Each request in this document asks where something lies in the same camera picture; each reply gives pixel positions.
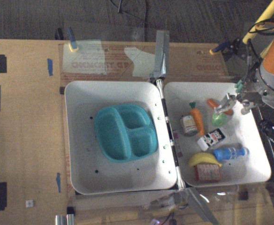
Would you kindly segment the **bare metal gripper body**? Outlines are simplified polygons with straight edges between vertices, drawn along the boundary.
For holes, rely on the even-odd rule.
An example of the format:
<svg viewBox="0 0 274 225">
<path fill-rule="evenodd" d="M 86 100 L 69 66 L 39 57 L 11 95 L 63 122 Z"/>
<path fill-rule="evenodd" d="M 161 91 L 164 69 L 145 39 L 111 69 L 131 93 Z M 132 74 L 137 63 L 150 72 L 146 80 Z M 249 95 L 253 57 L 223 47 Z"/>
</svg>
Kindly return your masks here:
<svg viewBox="0 0 274 225">
<path fill-rule="evenodd" d="M 236 85 L 236 99 L 240 103 L 253 103 L 254 105 L 262 105 L 265 103 L 264 98 L 269 94 L 269 89 L 266 87 L 255 86 L 250 84 L 247 87 L 245 84 Z"/>
</svg>

